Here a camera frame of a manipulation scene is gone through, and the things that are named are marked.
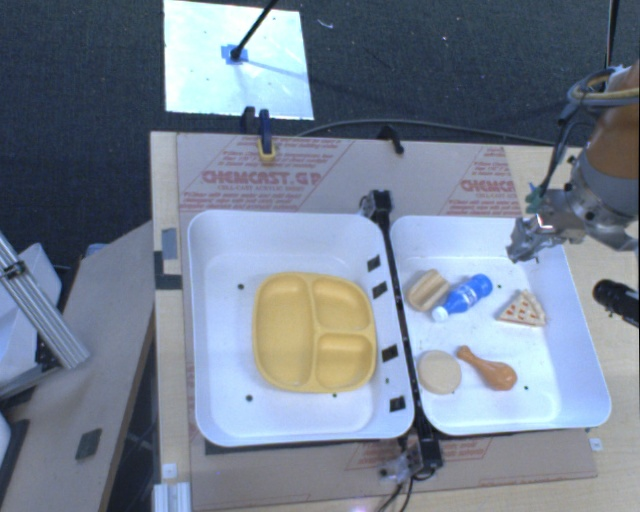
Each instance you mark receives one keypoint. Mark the beige round biscuit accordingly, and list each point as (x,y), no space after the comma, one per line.
(439,372)

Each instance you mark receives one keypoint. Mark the brown cardboard board red print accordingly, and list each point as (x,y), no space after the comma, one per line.
(425,170)

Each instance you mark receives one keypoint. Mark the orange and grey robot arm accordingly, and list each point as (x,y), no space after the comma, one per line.
(617,135)

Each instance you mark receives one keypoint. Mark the yellow divided plate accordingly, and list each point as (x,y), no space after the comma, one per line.
(285,330)

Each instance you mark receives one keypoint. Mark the thin black rod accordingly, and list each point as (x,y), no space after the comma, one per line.
(400,310)

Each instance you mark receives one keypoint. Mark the brown toy chicken drumstick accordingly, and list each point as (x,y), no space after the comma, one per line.
(492,372)

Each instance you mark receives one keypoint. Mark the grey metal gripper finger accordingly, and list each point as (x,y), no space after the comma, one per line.
(520,240)
(542,244)

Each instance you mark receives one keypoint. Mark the blue bottle white cap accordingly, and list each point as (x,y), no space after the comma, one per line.
(467,295)

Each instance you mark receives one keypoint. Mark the white plastic tray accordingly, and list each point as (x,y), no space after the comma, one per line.
(225,350)
(550,380)

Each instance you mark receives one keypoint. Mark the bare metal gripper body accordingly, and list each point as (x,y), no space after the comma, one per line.
(565,220)

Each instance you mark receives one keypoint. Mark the toy pizza slice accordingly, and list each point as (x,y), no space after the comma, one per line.
(522,312)

